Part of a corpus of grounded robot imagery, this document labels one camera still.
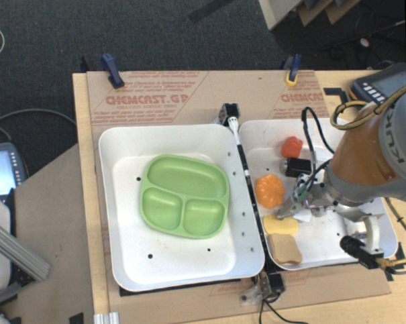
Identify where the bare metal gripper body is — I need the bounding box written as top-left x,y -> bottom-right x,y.
290,172 -> 348,220

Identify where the yellow toy cheese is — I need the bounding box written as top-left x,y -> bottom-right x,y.
262,213 -> 300,237

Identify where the orange toy pumpkin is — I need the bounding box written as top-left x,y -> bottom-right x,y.
253,172 -> 287,210

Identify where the white plastic tray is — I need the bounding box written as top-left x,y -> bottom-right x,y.
97,121 -> 267,294
237,113 -> 401,274

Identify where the tan toy bread slice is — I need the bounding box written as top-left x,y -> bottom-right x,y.
266,231 -> 303,266

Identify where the thin black and white rod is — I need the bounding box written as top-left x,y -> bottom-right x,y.
227,116 -> 270,276

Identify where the green divided plate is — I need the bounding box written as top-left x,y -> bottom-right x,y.
137,151 -> 232,243

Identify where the brown cardboard board red print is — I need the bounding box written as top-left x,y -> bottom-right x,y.
85,58 -> 393,324

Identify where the black cylinder on white bracket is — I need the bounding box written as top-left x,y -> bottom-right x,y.
338,215 -> 387,272

